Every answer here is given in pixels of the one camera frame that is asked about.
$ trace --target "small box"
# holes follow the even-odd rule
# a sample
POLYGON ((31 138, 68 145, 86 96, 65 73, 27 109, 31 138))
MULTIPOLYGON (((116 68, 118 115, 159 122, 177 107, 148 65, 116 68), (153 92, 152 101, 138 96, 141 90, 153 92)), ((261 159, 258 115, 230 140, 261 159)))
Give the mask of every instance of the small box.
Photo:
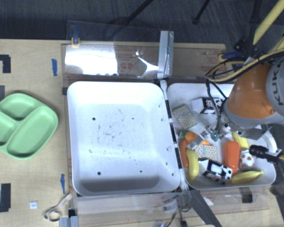
POLYGON ((194 116, 189 111, 186 105, 176 108, 175 110, 173 110, 172 113, 174 114, 177 122, 184 130, 188 130, 189 128, 197 124, 197 121, 195 120, 194 116))
POLYGON ((210 159, 199 161, 200 173, 215 182, 226 183, 231 179, 232 169, 210 159))
POLYGON ((213 161, 218 161, 218 148, 209 145, 197 145, 194 151, 198 158, 207 158, 213 161))
MULTIPOLYGON (((222 99, 220 98, 213 98, 214 102, 216 103, 218 109, 220 109, 222 105, 222 99)), ((194 111, 200 114, 215 114, 214 107, 212 101, 209 97, 201 97, 191 101, 191 106, 194 111)))

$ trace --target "green divided plate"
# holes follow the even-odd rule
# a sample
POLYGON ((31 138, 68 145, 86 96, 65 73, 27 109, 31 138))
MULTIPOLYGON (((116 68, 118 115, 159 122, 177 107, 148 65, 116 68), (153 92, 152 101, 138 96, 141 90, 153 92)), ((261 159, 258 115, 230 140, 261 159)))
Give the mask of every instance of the green divided plate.
POLYGON ((14 93, 0 102, 0 150, 10 157, 34 157, 57 126, 57 114, 29 95, 14 93))

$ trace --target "corn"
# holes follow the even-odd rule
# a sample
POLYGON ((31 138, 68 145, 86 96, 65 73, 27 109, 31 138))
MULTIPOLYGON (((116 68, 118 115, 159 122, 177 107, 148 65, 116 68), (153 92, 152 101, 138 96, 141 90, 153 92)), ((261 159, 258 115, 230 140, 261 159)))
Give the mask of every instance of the corn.
POLYGON ((245 150, 245 149, 249 148, 246 138, 239 136, 236 132, 232 132, 232 137, 233 137, 234 141, 239 143, 240 150, 245 150))

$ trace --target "cable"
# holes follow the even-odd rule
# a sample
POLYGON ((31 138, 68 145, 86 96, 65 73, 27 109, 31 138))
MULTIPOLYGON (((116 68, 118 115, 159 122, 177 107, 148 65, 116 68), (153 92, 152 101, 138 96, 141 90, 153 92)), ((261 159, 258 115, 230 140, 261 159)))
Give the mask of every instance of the cable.
POLYGON ((207 88, 207 94, 208 94, 208 96, 209 96, 209 98, 210 98, 210 100, 211 100, 211 102, 212 102, 214 111, 215 111, 215 113, 216 113, 216 115, 217 115, 217 117, 218 117, 218 121, 217 121, 215 130, 218 130, 217 133, 219 134, 219 133, 220 133, 220 120, 219 120, 219 118, 220 118, 220 112, 219 112, 219 110, 218 110, 218 107, 217 107, 216 103, 214 102, 213 96, 212 96, 211 93, 210 93, 210 85, 209 85, 209 82, 210 82, 210 81, 209 81, 208 79, 206 79, 205 84, 206 84, 206 88, 207 88))
POLYGON ((173 215, 171 216, 169 223, 167 225, 165 225, 164 227, 169 227, 171 225, 172 221, 175 219, 176 215, 177 215, 177 212, 174 212, 173 215))
POLYGON ((231 72, 231 71, 234 71, 234 70, 233 70, 233 69, 230 69, 230 70, 227 70, 227 71, 221 72, 221 73, 219 73, 219 74, 214 74, 214 75, 215 75, 215 76, 220 76, 220 75, 227 74, 227 73, 229 73, 229 72, 231 72))
POLYGON ((215 86, 215 88, 219 91, 219 93, 221 93, 221 95, 222 95, 224 98, 227 98, 227 96, 225 96, 225 94, 222 92, 222 90, 221 90, 213 81, 211 81, 210 83, 215 86))
POLYGON ((186 210, 179 209, 179 211, 182 212, 182 213, 187 213, 187 212, 189 212, 190 210, 191 210, 191 206, 189 206, 189 208, 186 209, 186 210))
POLYGON ((236 78, 238 78, 239 76, 243 75, 244 73, 246 73, 247 71, 249 71, 250 69, 254 68, 255 66, 262 64, 266 61, 275 59, 277 57, 281 57, 284 56, 284 49, 280 49, 274 52, 271 52, 269 54, 266 55, 262 55, 259 58, 255 59, 254 61, 252 61, 251 63, 248 63, 246 65, 244 65, 244 67, 242 67, 241 69, 237 70, 236 72, 232 73, 229 76, 226 76, 224 78, 221 79, 214 79, 214 74, 216 73, 216 71, 222 67, 225 66, 227 63, 226 61, 223 63, 218 64, 217 66, 215 66, 214 68, 212 68, 207 74, 207 78, 208 80, 215 82, 215 83, 227 83, 230 82, 236 78))
POLYGON ((181 227, 187 227, 186 221, 183 221, 183 216, 182 216, 181 210, 179 210, 179 214, 180 214, 180 218, 181 218, 181 220, 180 220, 181 227))

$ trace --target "metal bracket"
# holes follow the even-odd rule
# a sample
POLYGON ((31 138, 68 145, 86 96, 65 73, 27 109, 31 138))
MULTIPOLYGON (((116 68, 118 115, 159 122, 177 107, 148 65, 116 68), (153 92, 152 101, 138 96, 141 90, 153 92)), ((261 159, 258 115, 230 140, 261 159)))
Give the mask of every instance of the metal bracket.
POLYGON ((59 220, 59 227, 78 227, 78 216, 72 216, 70 218, 61 217, 59 220))
POLYGON ((268 127, 267 125, 262 125, 261 129, 252 128, 242 131, 241 137, 252 139, 252 140, 258 140, 261 138, 263 134, 265 134, 267 131, 269 131, 271 127, 268 127))
POLYGON ((206 201, 202 197, 200 191, 191 190, 188 192, 190 195, 189 204, 194 209, 194 211, 199 215, 199 217, 207 225, 214 225, 215 227, 222 227, 217 217, 214 215, 210 207, 207 205, 206 201))
POLYGON ((172 75, 173 53, 174 32, 161 31, 158 60, 158 79, 168 78, 170 75, 172 75))
POLYGON ((241 196, 242 196, 242 203, 252 203, 252 192, 249 187, 240 187, 239 188, 241 196))

